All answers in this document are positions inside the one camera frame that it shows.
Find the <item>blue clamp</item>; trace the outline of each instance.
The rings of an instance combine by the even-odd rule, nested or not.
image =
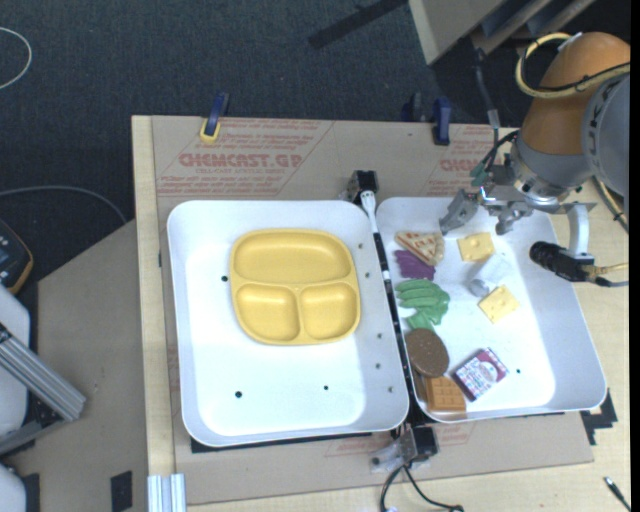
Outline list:
[[[205,144],[212,144],[218,138],[220,133],[219,119],[227,113],[229,105],[229,94],[219,92],[213,100],[213,107],[209,114],[209,119],[205,119],[200,128],[200,140]]]
[[[441,96],[433,102],[433,119],[435,125],[432,128],[433,142],[438,146],[448,146],[449,120],[451,118],[451,105],[446,96]]]

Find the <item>purple box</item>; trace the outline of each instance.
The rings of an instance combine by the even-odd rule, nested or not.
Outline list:
[[[509,370],[490,348],[479,351],[458,368],[453,379],[469,400],[474,401],[504,379]]]

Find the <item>white tray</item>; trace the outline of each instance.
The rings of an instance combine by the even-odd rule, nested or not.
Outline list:
[[[405,280],[394,256],[394,251],[402,249],[394,241],[395,233],[439,232],[438,219],[447,213],[450,202],[443,198],[391,198],[380,204],[378,226],[394,285]],[[495,217],[479,209],[465,226],[445,236],[445,257],[436,267],[434,282],[451,300],[435,331],[449,353],[447,375],[486,347],[493,349],[509,374],[476,401],[467,401],[466,412],[430,411],[423,400],[419,400],[420,407],[441,422],[597,407],[605,398],[606,383],[573,286],[529,258],[536,241],[556,242],[549,217],[535,212],[503,236],[495,234],[495,224]],[[513,271],[503,284],[520,303],[496,324],[485,316],[477,305],[480,299],[467,287],[479,264],[463,261],[457,245],[458,238],[478,232],[490,232],[496,252],[510,263]],[[398,311],[403,330],[408,332],[404,317],[415,311]]]
[[[233,309],[229,256],[247,232],[327,231],[350,250],[361,319],[326,344],[249,338]],[[214,447],[392,430],[409,408],[404,371],[369,221],[345,201],[188,201],[167,223],[182,416]]]

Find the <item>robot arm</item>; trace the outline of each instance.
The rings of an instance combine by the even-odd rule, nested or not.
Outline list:
[[[541,84],[524,78],[526,60],[542,44],[562,40]],[[563,203],[569,193],[596,177],[624,199],[628,217],[630,47],[608,34],[550,34],[534,42],[516,68],[516,81],[534,97],[522,128],[504,137],[476,169],[477,193],[461,190],[440,219],[443,233],[466,223],[484,207],[498,218],[502,235],[534,210],[566,214],[568,249],[538,242],[531,258],[571,281],[590,280],[597,267],[587,253],[588,211],[595,204]],[[503,165],[493,165],[498,147],[511,143]]]

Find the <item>brown round object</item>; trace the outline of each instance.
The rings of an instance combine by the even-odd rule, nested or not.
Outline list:
[[[430,329],[414,329],[406,335],[411,366],[425,377],[440,377],[449,367],[447,347]]]

